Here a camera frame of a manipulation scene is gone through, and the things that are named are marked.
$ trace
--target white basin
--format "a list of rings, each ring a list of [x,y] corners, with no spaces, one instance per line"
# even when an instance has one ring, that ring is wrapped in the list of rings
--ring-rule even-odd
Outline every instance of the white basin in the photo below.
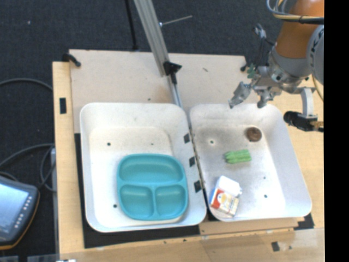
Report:
[[[86,218],[99,232],[159,229],[199,224],[207,208],[189,137],[185,112],[173,104],[90,103],[80,112],[81,153]],[[188,183],[188,207],[179,217],[143,221],[128,217],[117,195],[117,165],[134,153],[177,158]]]
[[[191,109],[190,120],[205,191],[209,199],[221,175],[242,188],[236,215],[230,217],[210,208],[221,221],[303,217],[311,199],[281,112],[272,105],[205,104]],[[262,138],[250,141],[245,134],[257,127]],[[228,164],[227,151],[248,149],[252,160]]]

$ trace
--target blue plate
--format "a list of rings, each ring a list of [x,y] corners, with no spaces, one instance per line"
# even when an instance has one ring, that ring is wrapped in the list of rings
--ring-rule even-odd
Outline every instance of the blue plate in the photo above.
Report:
[[[133,219],[160,221],[184,213],[188,187],[181,163],[165,154],[130,154],[117,168],[117,193],[123,212]]]

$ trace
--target wooden table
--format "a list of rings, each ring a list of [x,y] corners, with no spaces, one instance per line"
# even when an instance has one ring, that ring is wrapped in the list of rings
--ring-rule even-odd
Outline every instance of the wooden table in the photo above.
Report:
[[[122,261],[132,261],[141,256],[143,261],[225,261],[233,255],[232,253],[236,257],[248,258],[251,261],[254,261],[253,257],[256,261],[263,261],[263,254],[265,254],[266,261],[271,255],[276,255],[280,261],[289,259],[290,255],[291,257],[295,255],[295,258],[302,261],[307,261],[309,255],[312,255],[313,259],[309,261],[315,261],[314,258],[319,258],[320,261],[324,257],[323,134],[307,133],[293,127],[289,127],[288,130],[312,198],[311,215],[315,223],[314,229],[294,231],[293,227],[296,227],[299,221],[304,220],[303,218],[265,219],[238,223],[205,220],[199,225],[200,235],[198,236],[84,248],[74,142],[76,132],[74,129],[76,128],[76,117],[74,116],[78,115],[79,108],[89,100],[96,101],[100,92],[87,92],[84,96],[79,94],[76,78],[72,75],[79,77],[84,72],[86,86],[92,85],[92,82],[88,81],[89,78],[90,81],[95,78],[96,86],[97,75],[105,77],[106,81],[114,77],[119,83],[122,79],[139,74],[145,78],[159,75],[151,53],[85,50],[71,50],[70,53],[82,61],[84,70],[77,70],[79,68],[68,62],[53,62],[52,66],[57,154],[58,233],[59,252],[62,259],[83,258],[84,261],[94,261],[98,257],[99,261],[114,261],[117,256]],[[186,111],[191,105],[198,102],[226,103],[227,99],[232,97],[235,88],[234,81],[247,81],[246,74],[239,70],[244,64],[242,56],[170,54],[170,59],[183,66],[178,73],[178,87]],[[312,84],[311,81],[306,82],[307,86],[312,86]],[[131,90],[128,90],[126,94],[133,96]],[[128,95],[123,94],[122,100],[129,102]],[[66,102],[66,110],[63,112],[62,98]],[[166,101],[171,101],[171,97],[156,93],[152,94],[151,100],[166,103]],[[252,94],[247,102],[256,102],[255,94]],[[283,93],[271,104],[278,107],[282,113],[289,110],[302,111],[300,96]],[[314,104],[315,112],[321,121],[323,120],[323,103],[316,93],[314,93]],[[304,248],[300,246],[305,243],[308,247],[304,252]],[[253,254],[255,251],[260,252],[260,255]]]

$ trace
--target toy sink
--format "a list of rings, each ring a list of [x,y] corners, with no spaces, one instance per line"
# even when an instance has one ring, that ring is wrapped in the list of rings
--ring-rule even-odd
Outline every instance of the toy sink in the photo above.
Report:
[[[180,107],[90,103],[80,112],[80,131],[86,218],[93,229],[109,233],[203,221],[207,208]]]
[[[281,112],[272,105],[197,105],[191,109],[193,140],[209,199],[222,175],[242,188],[234,217],[210,207],[221,221],[303,217],[311,210],[311,200],[293,150]],[[260,140],[246,130],[257,128]],[[228,151],[248,150],[251,161],[229,164]]]

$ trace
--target dark gray floor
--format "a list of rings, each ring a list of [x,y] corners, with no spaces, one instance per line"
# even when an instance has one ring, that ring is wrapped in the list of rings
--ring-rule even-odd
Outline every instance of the dark gray floor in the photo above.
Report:
[[[131,10],[141,51],[150,51],[133,1]],[[266,0],[153,0],[159,21],[192,15],[163,27],[169,52],[244,55],[251,61],[260,23],[270,40],[281,27]],[[69,49],[131,50],[124,0],[0,0],[0,82],[31,78],[52,84],[52,61]],[[0,161],[23,148],[54,142],[52,93],[32,83],[0,86]],[[46,148],[32,151],[0,170],[37,185]],[[20,244],[2,254],[55,252],[52,193],[41,190],[34,222]]]

